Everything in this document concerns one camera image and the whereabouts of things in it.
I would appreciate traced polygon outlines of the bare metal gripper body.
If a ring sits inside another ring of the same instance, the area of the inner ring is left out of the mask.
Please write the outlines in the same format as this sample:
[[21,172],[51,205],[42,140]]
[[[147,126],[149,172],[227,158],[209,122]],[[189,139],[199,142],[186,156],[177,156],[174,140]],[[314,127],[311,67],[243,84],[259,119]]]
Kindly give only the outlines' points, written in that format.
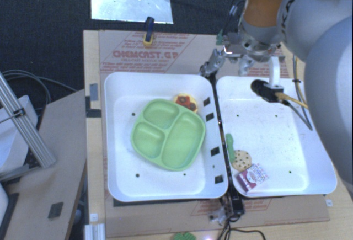
[[223,55],[231,63],[236,63],[241,59],[268,62],[275,51],[281,47],[279,42],[268,44],[241,33],[222,35],[222,45]]

